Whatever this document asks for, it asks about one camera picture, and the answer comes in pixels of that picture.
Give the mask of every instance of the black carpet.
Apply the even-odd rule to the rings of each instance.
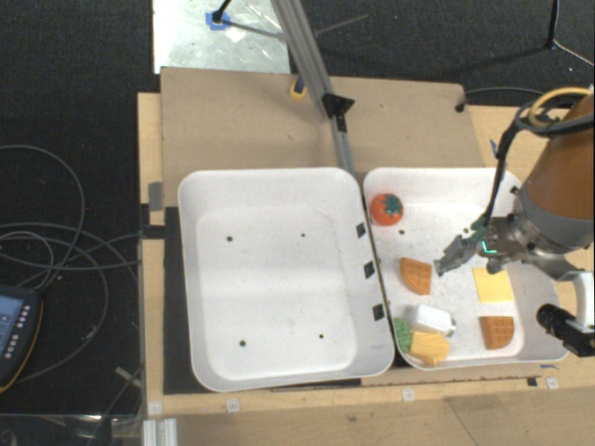
[[[467,89],[588,85],[592,67],[542,48],[552,0],[303,0],[315,30],[369,14],[319,37],[332,74],[447,81]],[[151,0],[0,0],[0,145],[32,144],[71,165],[86,193],[85,229],[104,238],[139,230],[136,95],[155,91]],[[562,0],[558,38],[593,57],[595,0]],[[471,102],[520,104],[523,94]],[[73,226],[77,195],[68,174],[41,155],[0,152],[0,224]],[[65,233],[47,235],[68,240]],[[119,244],[127,259],[136,243]],[[31,249],[43,262],[43,250]],[[114,263],[100,255],[102,263]],[[0,283],[31,271],[0,263]],[[139,366],[137,287],[107,273],[109,315],[80,356],[0,396],[0,413],[96,413],[123,386],[113,371]],[[94,328],[102,302],[97,273],[64,274],[46,298],[37,348],[23,375],[63,358]],[[132,387],[115,413],[129,413]]]

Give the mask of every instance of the black cable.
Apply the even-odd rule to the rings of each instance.
[[[570,95],[570,94],[563,94],[556,96],[552,99],[547,100],[541,106],[541,113],[539,113],[540,118],[544,118],[544,121],[549,122],[550,124],[558,123],[560,118],[556,119],[545,119],[545,116],[549,114],[550,111],[554,109],[570,109],[572,108],[577,100],[580,99],[580,96],[577,95]]]
[[[76,189],[79,192],[80,202],[81,202],[81,210],[80,210],[80,214],[79,214],[78,223],[76,225],[76,232],[73,236],[73,240],[71,241],[71,244],[69,245],[68,249],[66,250],[66,255],[64,255],[63,260],[58,263],[58,266],[60,264],[65,264],[68,261],[69,257],[71,256],[71,254],[73,253],[74,247],[78,243],[78,239],[81,235],[81,231],[83,230],[83,223],[85,222],[85,193],[83,192],[83,186],[81,185],[81,181],[80,181],[79,177],[74,173],[74,171],[71,169],[71,167],[68,164],[66,164],[66,162],[64,162],[62,159],[60,159],[60,157],[58,155],[56,155],[50,151],[46,151],[45,149],[41,149],[39,147],[35,147],[35,146],[31,146],[31,145],[5,145],[5,146],[0,146],[0,152],[1,151],[33,151],[33,152],[41,153],[41,154],[45,155],[46,157],[49,157],[50,159],[52,159],[55,162],[58,162],[60,165],[62,165],[62,167],[64,167],[64,169],[66,169],[66,171],[72,177],[72,179],[74,181],[74,185],[76,185]],[[39,288],[40,293],[43,294],[47,290],[48,286],[53,281],[56,280],[56,278],[58,277],[59,274],[60,274],[60,272],[58,270],[56,272],[54,272],[54,274],[52,274],[50,276],[50,278],[47,280],[45,285]]]
[[[142,394],[139,393],[139,397],[137,398],[137,400],[134,403],[134,406],[132,407],[132,414],[134,414],[134,415],[139,414],[141,404],[142,404]]]
[[[509,128],[502,134],[500,141],[498,142],[498,147],[496,150],[496,158],[498,160],[498,163],[496,166],[496,174],[494,176],[494,184],[492,186],[492,194],[490,196],[490,201],[487,205],[487,208],[485,209],[485,212],[483,212],[482,215],[483,225],[485,227],[489,224],[492,214],[494,212],[496,196],[500,187],[500,182],[502,181],[504,172],[506,170],[506,157],[508,155],[510,146],[512,145],[512,141],[519,132],[523,130],[528,130],[537,136],[550,138],[576,134],[578,132],[593,129],[592,113],[576,119],[556,122],[548,125],[547,127],[535,127],[529,124],[526,118],[522,117],[523,113],[526,110],[528,110],[533,104],[534,101],[531,101],[521,106],[521,108],[516,112]]]
[[[20,240],[20,241],[24,241],[24,240],[31,240],[32,237],[29,236],[19,236],[19,237],[14,237],[12,238],[13,240]],[[59,271],[66,271],[66,272],[87,272],[87,271],[105,271],[105,270],[109,270],[109,269],[120,269],[120,268],[127,268],[130,266],[136,266],[138,263],[140,263],[140,261],[126,261],[125,263],[120,263],[120,264],[107,264],[107,265],[97,265],[96,267],[88,267],[88,266],[84,266],[81,268],[74,268],[74,267],[70,267],[70,266],[52,266],[52,265],[48,265],[48,264],[41,264],[41,263],[33,263],[32,261],[27,261],[25,259],[21,259],[19,257],[14,257],[14,256],[10,256],[10,255],[5,255],[3,253],[0,253],[0,258],[5,259],[6,261],[10,261],[11,263],[15,263],[15,264],[21,264],[22,266],[29,266],[31,268],[39,268],[39,269],[45,269],[45,270],[59,270]]]
[[[576,53],[575,51],[570,49],[568,46],[565,46],[558,41],[558,39],[556,38],[556,28],[558,27],[559,16],[560,16],[560,0],[554,0],[552,12],[551,12],[551,23],[553,23],[553,26],[550,26],[550,28],[549,28],[549,35],[548,35],[548,41],[546,42],[546,48],[561,49],[562,51],[565,51],[566,53],[568,53],[570,56],[574,56],[575,58],[580,59],[581,61],[588,64],[589,66],[595,66],[593,61],[585,58],[582,55],[579,55],[578,53]]]
[[[68,242],[65,242],[63,240],[56,240],[53,238],[46,238],[46,241],[48,241],[50,243],[60,244],[62,246],[70,245]],[[86,259],[88,259],[89,262],[91,264],[93,264],[94,266],[98,266],[98,262],[92,255],[88,254],[87,252],[85,252],[84,250],[82,250],[81,248],[78,248],[76,246],[73,248],[73,250],[77,253],[80,253],[82,256],[84,256]],[[29,374],[27,376],[21,376],[16,381],[16,384],[28,382],[28,381],[33,380],[34,378],[37,378],[41,375],[44,375],[44,374],[47,374],[49,372],[56,370],[57,368],[61,367],[66,362],[71,361],[74,357],[76,357],[78,354],[80,354],[97,336],[97,334],[99,333],[99,330],[101,329],[101,327],[103,326],[103,323],[105,322],[105,319],[108,314],[108,306],[110,304],[110,286],[108,284],[108,281],[105,278],[105,274],[103,274],[103,271],[99,270],[99,271],[97,271],[97,273],[101,277],[101,283],[103,286],[104,303],[103,303],[103,310],[101,312],[101,316],[99,317],[99,321],[98,321],[97,325],[94,326],[95,328],[93,329],[93,331],[86,336],[85,341],[78,348],[76,348],[73,352],[71,352],[69,355],[67,355],[65,358],[63,358],[61,361],[58,361],[46,368],[43,368],[42,370],[35,372],[34,374]]]
[[[511,85],[498,85],[494,87],[480,87],[478,89],[470,89],[469,91],[465,91],[465,99],[462,102],[459,102],[455,106],[455,111],[463,112],[465,109],[465,105],[467,104],[467,97],[472,96],[474,94],[481,94],[481,93],[492,93],[492,92],[516,92],[516,93],[528,93],[533,94],[536,96],[543,96],[545,93],[543,91],[537,91],[536,89],[528,89],[526,87],[516,87]]]
[[[86,235],[86,234],[90,234],[90,233],[87,233],[86,231],[83,231],[81,234]],[[123,240],[135,239],[135,238],[139,238],[139,237],[140,237],[140,233],[131,233],[131,234],[125,234],[125,235],[122,235],[122,236],[117,236],[116,238],[111,238],[110,240],[108,240],[106,242],[103,242],[104,244],[101,244],[101,243],[100,244],[96,244],[95,246],[93,246],[93,247],[91,247],[89,249],[86,249],[85,251],[87,253],[92,253],[94,251],[97,251],[100,248],[105,247],[105,244],[108,244],[109,245],[108,247],[113,248],[113,246],[112,246],[113,243],[121,242]],[[115,250],[114,252],[117,253],[117,255],[118,255],[118,257],[120,259],[123,259],[124,262],[126,262],[126,259],[122,256],[122,254],[118,250]],[[72,256],[69,259],[69,263],[72,263],[73,261],[75,261],[76,259],[79,259],[80,257],[82,257],[82,255]],[[137,275],[134,273],[134,270],[132,270],[132,268],[130,268],[130,267],[126,267],[126,269],[129,272],[129,274],[132,277],[132,279],[134,280],[135,285],[138,285],[139,284],[139,279],[137,278]],[[32,277],[27,278],[25,281],[17,284],[17,287],[21,287],[22,285],[26,284],[27,282],[30,282],[32,280],[35,280],[39,276],[43,276],[43,275],[44,275],[44,272],[43,271],[42,272],[38,272],[37,274],[34,274]]]
[[[0,230],[14,230],[14,229],[18,229],[18,228],[47,228],[50,230],[65,230],[65,231],[77,231],[77,229],[73,228],[73,227],[69,227],[66,225],[60,225],[57,223],[41,223],[41,222],[24,222],[24,223],[8,223],[5,225],[0,225]],[[127,234],[127,235],[123,235],[123,236],[118,236],[117,238],[114,238],[113,240],[111,240],[110,242],[106,242],[103,239],[101,239],[99,236],[94,235],[93,233],[90,233],[88,231],[85,230],[81,230],[81,234],[83,236],[86,236],[87,238],[97,242],[100,244],[100,246],[103,246],[107,249],[109,249],[120,261],[122,261],[123,263],[126,263],[127,260],[122,256],[122,254],[115,249],[111,243],[115,243],[118,241],[122,241],[125,240],[127,238],[137,238],[140,236],[140,234],[137,233],[131,233],[131,234]],[[97,247],[93,247],[91,249],[86,250],[88,253],[91,251],[95,251],[95,249],[99,249],[100,246]],[[73,259],[75,259],[75,257],[71,258],[68,260],[68,262],[72,261]],[[135,283],[139,282],[139,279],[137,277],[137,275],[135,274],[134,270],[130,267],[127,267],[128,272],[130,273],[130,276],[132,277],[132,279],[134,280]],[[35,274],[35,277],[41,276],[43,273],[38,273]]]
[[[110,403],[110,405],[101,414],[101,419],[98,421],[97,426],[95,426],[95,429],[93,430],[93,433],[91,435],[91,438],[89,438],[88,442],[86,443],[86,446],[90,446],[93,443],[93,441],[97,439],[96,436],[97,436],[99,430],[101,429],[101,427],[103,426],[103,424],[105,423],[108,415],[112,412],[112,410],[115,407],[115,405],[117,404],[117,402],[124,396],[124,394],[126,393],[126,391],[128,390],[128,388],[134,383],[134,381],[140,375],[140,373],[142,372],[142,367],[143,367],[143,363],[130,376],[130,378],[128,378],[126,380],[126,383],[124,383],[124,385],[122,386],[122,388],[120,388],[120,390],[116,393],[115,397],[113,397],[113,400]]]
[[[49,252],[49,266],[53,267],[54,266],[54,250],[52,250],[52,247],[44,239],[44,237],[39,236],[37,233],[33,233],[32,231],[22,231],[22,230],[11,231],[9,233],[1,235],[0,242],[2,242],[3,240],[6,240],[6,241],[21,240],[23,235],[28,235],[27,240],[30,240],[30,239],[37,240],[47,249],[47,251]],[[38,289],[40,289],[46,283],[47,278],[49,278],[50,274],[51,274],[51,269],[47,269],[44,279],[41,282],[39,282],[38,284],[36,284],[34,287],[32,287],[31,289],[33,289],[34,291],[37,291]],[[29,279],[21,282],[18,285],[18,287],[25,285],[28,281],[29,281]]]

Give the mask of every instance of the cardboard sheet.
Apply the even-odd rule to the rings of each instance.
[[[289,97],[295,76],[163,68],[165,206],[179,182],[207,169],[336,166],[331,125]],[[355,99],[347,124],[361,178],[378,166],[482,166],[459,85],[333,77]]]
[[[148,184],[163,180],[160,106],[159,95],[139,96],[140,185],[141,199],[144,203],[149,199]],[[446,101],[442,107],[449,107],[449,101]],[[482,143],[482,149],[485,149],[486,164],[494,160],[489,144],[490,138],[499,137],[501,130],[508,126],[515,111],[514,108],[469,107],[469,114],[473,116],[476,124],[478,139]],[[520,179],[524,179],[542,149],[543,141],[532,136],[520,135],[518,143],[519,148],[511,154],[510,170]],[[163,211],[151,212],[152,216],[155,214],[159,214],[162,221],[152,219],[152,224],[163,224]],[[412,444],[436,444],[437,437],[443,440],[444,444],[480,444],[465,436],[466,433],[463,435],[464,438],[461,437],[460,432],[465,430],[454,416],[455,411],[460,413],[465,421],[464,426],[476,432],[477,429],[473,429],[467,423],[467,420],[473,421],[476,416],[473,414],[472,404],[466,408],[465,405],[469,404],[466,401],[460,403],[451,401],[449,405],[445,405],[442,400],[400,403],[401,390],[398,387],[390,387],[395,385],[419,385],[416,387],[418,398],[468,395],[465,398],[472,399],[472,396],[496,393],[513,417],[519,418],[521,414],[525,415],[522,418],[522,425],[531,428],[530,438],[534,444],[582,444],[588,443],[592,437],[588,415],[592,412],[592,402],[595,398],[592,386],[595,378],[595,362],[592,359],[579,359],[574,356],[569,356],[557,364],[542,365],[541,368],[536,363],[469,367],[438,372],[398,368],[390,369],[383,375],[365,378],[362,382],[363,387],[357,388],[274,393],[262,390],[244,392],[235,396],[241,399],[242,416],[227,413],[213,415],[213,413],[225,412],[225,399],[228,396],[164,395],[164,361],[167,361],[167,357],[164,358],[163,339],[165,248],[164,242],[157,240],[144,240],[142,245],[147,402],[151,415],[165,417],[178,414],[203,415],[189,417],[186,422],[189,428],[185,427],[180,419],[179,444],[194,444],[197,440],[200,440],[201,444],[291,443],[288,439],[291,439],[293,444],[303,444],[308,438],[308,431],[312,429],[317,431],[316,439],[323,441],[325,437],[321,437],[320,433],[328,431],[329,438],[333,441],[343,441],[344,444],[369,444],[373,440],[377,440],[377,444],[394,444],[395,440],[407,442],[408,439]],[[592,269],[593,247],[574,253],[571,261],[578,266]],[[562,306],[572,311],[575,308],[575,292],[572,284],[561,283],[558,285],[558,291]],[[545,387],[543,374],[555,375],[561,388],[528,391],[535,387],[529,387],[523,380],[518,380],[529,377],[531,385],[536,385],[536,389],[542,389]],[[497,393],[517,389],[521,391],[510,394]],[[438,403],[443,406],[433,411],[430,406]],[[401,408],[400,405],[410,414],[401,416],[402,412],[397,411]],[[294,416],[291,409],[300,408],[304,410],[300,410],[299,414]],[[369,420],[364,421],[358,411],[366,412]],[[435,420],[438,423],[432,420],[435,427],[426,429],[424,425],[429,417],[438,418]],[[416,428],[419,424],[417,420],[421,422],[420,428]],[[582,427],[568,427],[571,420]],[[405,433],[402,432],[402,425],[407,426]],[[355,426],[357,426],[355,431],[361,431],[362,437],[353,434]],[[426,442],[419,437],[412,439],[416,434],[427,435],[423,438]],[[190,438],[190,442],[184,442],[184,438]]]
[[[593,387],[535,390],[444,400],[182,416],[178,419],[178,444],[590,444],[594,392]]]

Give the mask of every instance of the tomato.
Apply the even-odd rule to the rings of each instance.
[[[382,193],[374,197],[369,210],[374,221],[385,227],[395,225],[403,218],[403,204],[393,193]]]

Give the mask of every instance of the black clip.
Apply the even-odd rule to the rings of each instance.
[[[323,95],[323,105],[326,110],[326,115],[330,118],[337,118],[337,126],[339,132],[347,132],[347,124],[345,123],[345,112],[355,103],[353,99],[343,98],[333,93],[325,93]]]

